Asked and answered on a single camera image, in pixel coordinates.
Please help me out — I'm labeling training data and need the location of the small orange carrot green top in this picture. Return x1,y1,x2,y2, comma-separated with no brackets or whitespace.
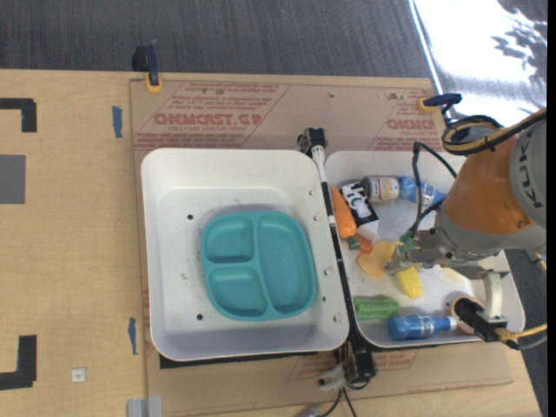
346,234,375,255

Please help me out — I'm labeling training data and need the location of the blue clear plastic bottle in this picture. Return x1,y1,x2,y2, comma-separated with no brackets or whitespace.
396,175,447,209

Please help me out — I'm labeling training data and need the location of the tan round doughnut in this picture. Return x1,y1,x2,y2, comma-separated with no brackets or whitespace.
450,295,487,334

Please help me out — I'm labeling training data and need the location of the white plastic tray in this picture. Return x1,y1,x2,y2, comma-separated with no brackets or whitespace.
323,149,527,349
140,147,351,362

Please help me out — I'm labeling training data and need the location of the small white and red can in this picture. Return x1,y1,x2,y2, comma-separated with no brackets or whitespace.
361,175,401,204

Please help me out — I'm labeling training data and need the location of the teal divided plate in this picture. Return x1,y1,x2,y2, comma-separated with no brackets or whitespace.
199,210,319,322

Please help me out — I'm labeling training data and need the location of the thin black and white rod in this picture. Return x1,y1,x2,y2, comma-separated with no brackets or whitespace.
311,144,367,356

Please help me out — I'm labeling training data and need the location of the black and white carton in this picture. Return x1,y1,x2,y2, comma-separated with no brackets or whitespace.
340,181,381,242

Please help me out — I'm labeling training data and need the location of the pale yellow flat toy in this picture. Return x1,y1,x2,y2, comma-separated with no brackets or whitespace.
356,240,399,281

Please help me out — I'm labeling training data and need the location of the green ribbed toy vegetable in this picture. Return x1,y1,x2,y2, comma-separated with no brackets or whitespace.
353,295,401,322

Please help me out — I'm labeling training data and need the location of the yellow corn cob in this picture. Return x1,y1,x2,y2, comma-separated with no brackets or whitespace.
396,263,424,301

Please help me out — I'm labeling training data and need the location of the blue bottle white cap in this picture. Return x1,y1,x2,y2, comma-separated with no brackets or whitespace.
387,313,459,342

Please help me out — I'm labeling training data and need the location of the black cylinder on white bracket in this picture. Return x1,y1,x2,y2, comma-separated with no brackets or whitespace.
454,267,513,343

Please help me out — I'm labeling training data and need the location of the brown cardboard board red print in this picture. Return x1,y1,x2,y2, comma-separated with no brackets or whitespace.
129,72,527,417

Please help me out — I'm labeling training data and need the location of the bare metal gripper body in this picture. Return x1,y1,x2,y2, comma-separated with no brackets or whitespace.
395,227,458,273

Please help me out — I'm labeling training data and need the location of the large orange carrot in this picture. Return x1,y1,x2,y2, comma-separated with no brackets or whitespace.
330,184,359,240

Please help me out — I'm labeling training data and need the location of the black block with thin wires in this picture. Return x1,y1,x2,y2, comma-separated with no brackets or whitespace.
333,344,378,387
296,127,328,152

